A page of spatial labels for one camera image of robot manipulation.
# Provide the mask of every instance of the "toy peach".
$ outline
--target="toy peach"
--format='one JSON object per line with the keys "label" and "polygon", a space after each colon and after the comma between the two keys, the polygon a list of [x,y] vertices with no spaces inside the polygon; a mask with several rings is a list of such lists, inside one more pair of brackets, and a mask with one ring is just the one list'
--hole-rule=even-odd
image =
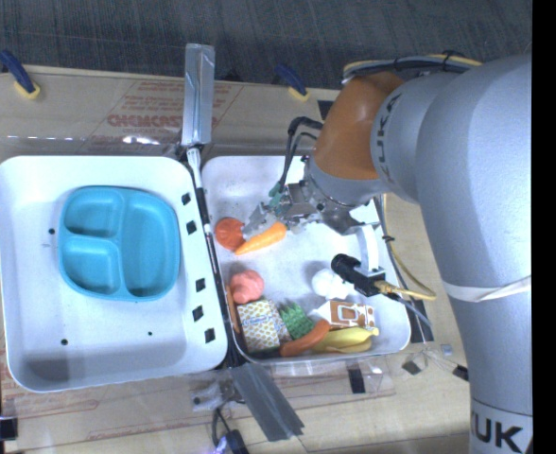
{"label": "toy peach", "polygon": [[230,280],[232,297],[239,305],[258,300],[263,293],[264,285],[264,280],[259,273],[251,269],[238,272]]}

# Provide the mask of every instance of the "white sink basin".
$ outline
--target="white sink basin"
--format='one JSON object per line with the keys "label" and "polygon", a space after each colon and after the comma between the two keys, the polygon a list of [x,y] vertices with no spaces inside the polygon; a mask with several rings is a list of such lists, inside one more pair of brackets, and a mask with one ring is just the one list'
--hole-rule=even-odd
{"label": "white sink basin", "polygon": [[[79,294],[62,279],[56,234],[61,209],[73,191],[88,185],[145,190],[174,209],[182,260],[166,295],[110,301]],[[20,156],[5,161],[0,276],[9,370],[31,391],[202,372],[225,356],[226,333],[194,186],[174,160]]]}
{"label": "white sink basin", "polygon": [[[282,174],[284,162],[281,156],[218,156],[209,160],[202,169],[202,181],[207,191],[212,225],[215,226],[223,217],[245,221],[260,201],[267,203],[268,192]],[[303,177],[304,164],[300,160],[293,160],[287,183],[296,183]],[[360,221],[371,223],[378,220],[373,205],[359,207],[355,213],[355,218]],[[385,241],[381,238],[382,230],[377,228],[374,235],[379,265],[385,270],[386,279],[397,284],[395,269],[390,262]],[[217,246],[217,260],[224,281],[227,282],[235,271],[253,269],[265,280],[264,296],[267,299],[282,306],[298,304],[307,312],[325,302],[323,297],[313,292],[313,275],[321,269],[330,268],[333,257],[338,253],[361,257],[356,235],[340,236],[323,224],[308,224],[303,232],[289,233],[279,243],[251,254],[234,255]],[[353,288],[347,301],[374,307],[374,319],[380,334],[373,337],[373,346],[364,353],[309,354],[293,358],[259,358],[255,354],[241,353],[249,361],[284,364],[388,355],[408,345],[410,322],[406,308],[401,303],[383,294],[365,298]]]}

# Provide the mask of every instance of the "cable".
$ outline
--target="cable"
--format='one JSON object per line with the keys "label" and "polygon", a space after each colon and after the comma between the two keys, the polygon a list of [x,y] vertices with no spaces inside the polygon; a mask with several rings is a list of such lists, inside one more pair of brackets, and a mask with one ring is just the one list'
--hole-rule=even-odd
{"label": "cable", "polygon": [[463,73],[478,67],[481,62],[467,59],[458,52],[449,50],[442,54],[428,56],[404,57],[383,61],[351,62],[343,68],[343,81],[355,76],[368,76],[381,71],[401,72],[407,69],[441,69],[445,72]]}
{"label": "cable", "polygon": [[219,445],[219,438],[217,437],[217,421],[219,419],[221,419],[221,423],[223,424],[223,426],[226,429],[226,434],[229,434],[230,432],[232,432],[232,430],[230,429],[230,426],[228,426],[228,423],[225,421],[225,418],[221,414],[221,409],[222,408],[223,408],[223,405],[221,405],[221,406],[217,407],[215,410],[213,410],[213,424],[212,424],[212,429],[211,429],[211,437],[213,439],[213,444],[215,445],[215,447],[217,447]]}
{"label": "cable", "polygon": [[395,292],[396,294],[406,294],[407,296],[411,296],[413,298],[425,299],[428,301],[433,301],[436,299],[435,296],[428,297],[426,294],[423,294],[422,292],[413,291],[411,289],[399,288],[387,281],[375,281],[374,286],[383,293]]}
{"label": "cable", "polygon": [[[311,128],[313,130],[321,130],[323,126],[322,122],[316,121],[306,116],[296,117],[290,122],[290,125],[288,126],[288,130],[287,130],[288,139],[287,139],[287,151],[285,153],[285,166],[283,168],[282,176],[278,181],[278,184],[280,184],[280,187],[278,188],[279,193],[281,193],[285,189],[288,169],[290,168],[290,164],[295,154],[295,150],[297,149],[297,146],[299,145],[299,142],[301,140],[301,138],[299,138],[298,136],[297,139],[295,140],[295,145],[293,147],[293,136],[295,135],[297,129],[299,129],[301,125],[307,126],[308,128]],[[307,133],[303,131],[301,134],[304,134],[305,136],[311,136],[314,139],[316,139],[316,137],[311,133]]]}
{"label": "cable", "polygon": [[379,199],[378,199],[379,204],[378,204],[377,210],[378,210],[378,214],[379,214],[379,220],[381,222],[381,227],[383,228],[384,240],[386,242],[386,248],[388,250],[388,256],[390,257],[391,263],[394,265],[395,273],[398,276],[398,280],[400,281],[400,284],[403,286],[404,289],[410,290],[410,288],[407,286],[407,282],[405,281],[404,277],[402,276],[402,272],[400,270],[404,271],[406,273],[406,275],[412,280],[412,282],[414,282],[417,286],[419,286],[420,288],[427,291],[427,294],[415,291],[414,294],[408,294],[408,295],[418,297],[419,299],[425,299],[425,300],[428,300],[428,301],[435,301],[436,298],[438,297],[436,292],[434,290],[428,288],[425,284],[423,284],[421,281],[419,281],[412,274],[412,272],[410,272],[410,270],[406,267],[406,265],[404,264],[404,262],[402,261],[402,259],[398,255],[398,253],[393,248],[393,245],[391,244],[393,242],[393,237],[391,237],[388,234],[388,230],[387,230],[387,221],[386,221],[386,213],[385,213],[386,200],[387,200],[387,196],[385,196],[385,195],[382,195],[381,197],[379,197]]}
{"label": "cable", "polygon": [[410,311],[412,311],[417,316],[417,318],[419,318],[423,323],[425,323],[427,326],[429,326],[429,328],[431,328],[431,323],[427,319],[427,316],[423,314],[421,311],[419,311],[411,302],[402,299],[400,296],[398,296],[395,293],[386,294],[386,296],[388,296],[390,299],[393,299],[394,301],[397,301],[398,303],[401,303],[402,305],[410,309]]}

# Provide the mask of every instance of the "toy sausage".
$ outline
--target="toy sausage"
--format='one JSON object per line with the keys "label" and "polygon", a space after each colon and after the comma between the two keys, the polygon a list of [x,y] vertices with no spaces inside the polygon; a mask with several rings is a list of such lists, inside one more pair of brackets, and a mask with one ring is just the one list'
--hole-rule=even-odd
{"label": "toy sausage", "polygon": [[297,340],[288,341],[280,345],[280,356],[281,357],[296,357],[300,355],[305,350],[309,350],[314,345],[318,344],[330,330],[331,325],[327,320],[319,320],[312,330],[306,335],[300,337]]}

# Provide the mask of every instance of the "gray carpet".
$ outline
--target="gray carpet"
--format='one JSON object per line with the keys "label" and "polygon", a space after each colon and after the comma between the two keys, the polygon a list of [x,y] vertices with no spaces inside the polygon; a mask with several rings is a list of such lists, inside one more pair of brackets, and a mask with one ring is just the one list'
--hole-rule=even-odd
{"label": "gray carpet", "polygon": [[196,42],[216,48],[218,78],[269,83],[283,62],[309,86],[338,89],[348,61],[528,51],[531,22],[532,0],[0,0],[0,51],[182,76],[184,47]]}

